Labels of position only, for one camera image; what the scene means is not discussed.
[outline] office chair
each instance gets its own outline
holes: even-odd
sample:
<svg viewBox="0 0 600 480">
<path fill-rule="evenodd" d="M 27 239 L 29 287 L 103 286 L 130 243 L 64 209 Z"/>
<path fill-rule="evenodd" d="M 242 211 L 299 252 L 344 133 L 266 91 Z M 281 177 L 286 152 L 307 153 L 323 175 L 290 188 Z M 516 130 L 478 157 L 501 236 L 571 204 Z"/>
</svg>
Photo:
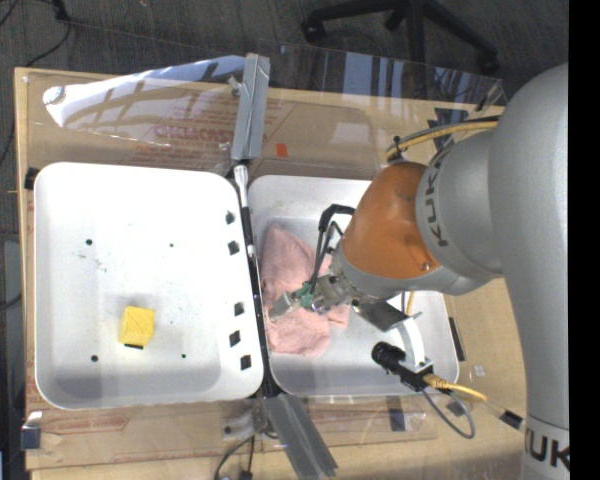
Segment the office chair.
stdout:
<svg viewBox="0 0 600 480">
<path fill-rule="evenodd" d="M 316 43 L 326 35 L 324 21 L 383 11 L 392 11 L 385 22 L 388 30 L 405 21 L 413 62 L 426 63 L 424 18 L 428 18 L 478 50 L 476 62 L 483 74 L 500 67 L 496 47 L 435 0 L 355 0 L 311 12 L 301 28 L 305 39 Z"/>
</svg>

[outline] pink towel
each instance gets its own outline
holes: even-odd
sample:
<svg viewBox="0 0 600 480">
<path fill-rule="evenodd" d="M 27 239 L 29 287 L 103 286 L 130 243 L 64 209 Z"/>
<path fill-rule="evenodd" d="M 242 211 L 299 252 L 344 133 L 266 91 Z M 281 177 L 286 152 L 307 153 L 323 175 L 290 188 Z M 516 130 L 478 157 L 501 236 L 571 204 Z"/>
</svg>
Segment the pink towel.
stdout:
<svg viewBox="0 0 600 480">
<path fill-rule="evenodd" d="M 349 306 L 337 306 L 326 315 L 304 308 L 271 322 L 268 313 L 285 292 L 292 292 L 309 280 L 315 264 L 315 248 L 278 225 L 267 230 L 260 268 L 262 302 L 264 305 L 267 338 L 274 352 L 316 357 L 329 346 L 330 325 L 345 328 L 349 322 Z M 330 258 L 325 258 L 320 274 L 325 273 Z"/>
</svg>

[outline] gray carpet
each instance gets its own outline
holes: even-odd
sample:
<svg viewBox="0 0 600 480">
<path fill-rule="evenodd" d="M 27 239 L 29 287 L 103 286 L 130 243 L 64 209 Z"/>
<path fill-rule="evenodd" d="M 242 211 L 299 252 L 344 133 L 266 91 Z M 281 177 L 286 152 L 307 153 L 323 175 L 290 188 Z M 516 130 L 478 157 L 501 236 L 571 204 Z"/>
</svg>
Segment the gray carpet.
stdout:
<svg viewBox="0 0 600 480">
<path fill-rule="evenodd" d="M 126 73 L 206 54 L 257 51 L 259 39 L 306 44 L 302 19 L 314 8 L 343 1 L 348 0 L 64 0 L 71 18 L 89 27 L 72 31 L 57 52 L 36 66 Z M 493 76 L 502 79 L 509 97 L 535 75 L 568 60 L 569 0 L 438 1 L 499 48 L 501 69 Z M 0 14 L 7 7 L 0 7 Z M 389 32 L 383 20 L 369 15 L 329 22 L 320 46 L 408 59 L 404 26 Z M 0 155 L 13 119 L 13 67 L 56 44 L 65 30 L 48 6 L 31 1 L 19 4 L 0 29 Z M 473 50 L 460 40 L 430 23 L 426 35 L 429 64 L 477 72 Z M 164 42 L 145 39 L 151 37 Z M 6 233 L 18 231 L 16 196 L 10 193 L 16 188 L 13 156 L 11 148 L 0 168 L 0 232 Z M 6 379 L 4 322 L 0 314 L 0 376 Z M 6 404 L 0 386 L 0 447 Z"/>
</svg>

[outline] yellow block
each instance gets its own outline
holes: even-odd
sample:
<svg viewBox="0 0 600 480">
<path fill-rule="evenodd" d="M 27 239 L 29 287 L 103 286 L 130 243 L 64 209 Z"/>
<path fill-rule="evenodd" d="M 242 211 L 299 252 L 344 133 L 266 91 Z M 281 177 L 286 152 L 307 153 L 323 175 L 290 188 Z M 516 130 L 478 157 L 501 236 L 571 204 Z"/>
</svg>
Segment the yellow block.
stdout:
<svg viewBox="0 0 600 480">
<path fill-rule="evenodd" d="M 120 319 L 118 341 L 125 345 L 144 347 L 153 336 L 155 311 L 127 306 Z"/>
</svg>

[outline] chair wheel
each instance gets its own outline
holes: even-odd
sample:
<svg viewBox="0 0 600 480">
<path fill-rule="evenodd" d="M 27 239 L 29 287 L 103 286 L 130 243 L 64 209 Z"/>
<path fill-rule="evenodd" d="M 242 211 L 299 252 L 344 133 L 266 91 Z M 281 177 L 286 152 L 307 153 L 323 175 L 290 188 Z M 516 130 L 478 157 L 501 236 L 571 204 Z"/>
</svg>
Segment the chair wheel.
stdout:
<svg viewBox="0 0 600 480">
<path fill-rule="evenodd" d="M 476 57 L 476 63 L 483 75 L 490 75 L 500 69 L 500 62 L 498 61 L 497 54 L 485 55 L 484 53 L 479 53 Z"/>
<path fill-rule="evenodd" d="M 304 38 L 309 43 L 317 43 L 327 35 L 327 31 L 321 21 L 303 21 L 300 24 Z"/>
</svg>

